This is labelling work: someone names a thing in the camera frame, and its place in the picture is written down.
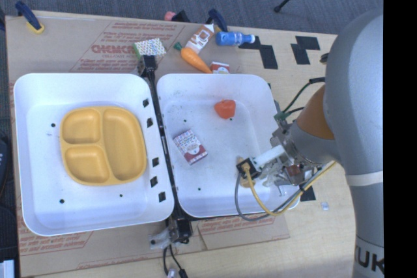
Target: tomato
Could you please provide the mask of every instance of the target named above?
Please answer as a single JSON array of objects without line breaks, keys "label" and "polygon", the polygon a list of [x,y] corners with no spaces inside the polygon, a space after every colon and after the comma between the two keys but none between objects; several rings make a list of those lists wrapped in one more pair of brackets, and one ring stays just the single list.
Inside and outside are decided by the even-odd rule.
[{"label": "tomato", "polygon": [[224,118],[231,118],[235,115],[236,102],[234,100],[222,100],[214,105],[217,114]]}]

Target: yellow cable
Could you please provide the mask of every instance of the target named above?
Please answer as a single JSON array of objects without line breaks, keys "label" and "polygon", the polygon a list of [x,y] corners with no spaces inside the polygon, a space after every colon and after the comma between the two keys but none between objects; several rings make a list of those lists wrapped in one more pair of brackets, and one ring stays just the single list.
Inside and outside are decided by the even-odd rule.
[{"label": "yellow cable", "polygon": [[[304,191],[305,190],[307,190],[308,188],[310,188],[312,185],[313,185],[313,183],[315,182],[315,181],[317,181],[320,177],[322,177],[322,175],[323,174],[325,174],[325,173],[327,173],[329,170],[330,170],[330,168],[332,168],[334,165],[336,164],[336,162],[334,162],[334,163],[332,163],[330,166],[328,166],[323,172],[321,172],[321,174],[320,175],[318,175],[317,176],[317,178],[314,180],[314,181],[312,181],[311,183],[309,183],[306,187],[304,187],[303,189],[304,189]],[[273,211],[270,211],[266,206],[265,206],[265,204],[262,202],[262,200],[259,198],[259,196],[258,196],[258,194],[256,193],[256,190],[255,190],[255,186],[254,186],[254,184],[253,184],[253,180],[252,180],[252,177],[250,176],[250,173],[249,173],[249,170],[250,170],[250,166],[247,164],[247,163],[245,163],[243,166],[242,166],[242,168],[243,168],[243,170],[244,170],[244,172],[245,172],[245,174],[246,174],[246,178],[248,179],[248,182],[249,182],[249,186],[250,186],[250,189],[251,189],[251,191],[252,191],[252,194],[253,194],[253,196],[255,197],[255,199],[256,199],[256,201],[258,202],[258,204],[259,204],[259,206],[265,211],[265,213],[267,213],[267,214],[269,214],[269,215],[273,215],[274,217],[277,217],[277,216],[279,216],[279,215],[281,215],[282,213],[284,213],[285,211],[287,211],[288,210],[288,208],[290,208],[291,207],[291,205],[293,205],[293,203],[295,202],[295,200],[297,200],[298,198],[299,198],[299,196],[301,196],[301,193],[299,193],[296,197],[294,197],[294,199],[285,207],[285,208],[283,208],[281,211],[279,211],[279,212],[273,212]]]}]

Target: white plastic tray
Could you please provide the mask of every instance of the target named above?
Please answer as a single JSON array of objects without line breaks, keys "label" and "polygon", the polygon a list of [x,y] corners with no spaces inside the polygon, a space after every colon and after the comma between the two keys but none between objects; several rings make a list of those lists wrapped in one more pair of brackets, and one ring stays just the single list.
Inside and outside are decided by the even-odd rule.
[{"label": "white plastic tray", "polygon": [[[198,218],[237,214],[237,158],[255,157],[271,149],[269,140],[277,128],[268,83],[246,74],[168,74],[158,81],[157,91],[181,207]],[[222,99],[236,101],[232,120],[220,118],[214,110]],[[172,140],[188,129],[208,152],[193,165]],[[281,195],[277,187],[257,182],[255,189],[273,210],[298,188],[281,187],[285,193]],[[238,200],[246,214],[262,211],[248,188],[240,187]]]},{"label": "white plastic tray", "polygon": [[[162,221],[172,213],[164,151],[143,79],[133,74],[27,74],[14,86],[14,103],[23,218],[34,233],[53,236],[137,225]],[[92,105],[117,105],[139,120],[147,169],[137,180],[86,186],[66,173],[59,142],[61,119],[72,109]]]}]

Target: blue bottle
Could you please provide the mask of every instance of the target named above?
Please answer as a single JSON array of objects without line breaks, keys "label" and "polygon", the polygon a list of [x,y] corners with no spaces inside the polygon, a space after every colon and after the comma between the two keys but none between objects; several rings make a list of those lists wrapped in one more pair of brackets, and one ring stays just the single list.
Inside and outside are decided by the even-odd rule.
[{"label": "blue bottle", "polygon": [[254,43],[255,35],[245,35],[236,31],[219,31],[216,34],[218,46],[239,46],[243,43]]}]

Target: toy carrot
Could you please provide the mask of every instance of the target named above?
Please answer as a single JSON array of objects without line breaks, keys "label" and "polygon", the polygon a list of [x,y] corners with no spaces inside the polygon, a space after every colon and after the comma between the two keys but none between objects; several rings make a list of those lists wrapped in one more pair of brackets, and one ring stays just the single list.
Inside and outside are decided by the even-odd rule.
[{"label": "toy carrot", "polygon": [[188,64],[204,73],[213,73],[207,64],[204,63],[204,60],[201,59],[192,48],[182,48],[179,43],[176,43],[174,48],[180,50],[182,59],[184,59]]}]

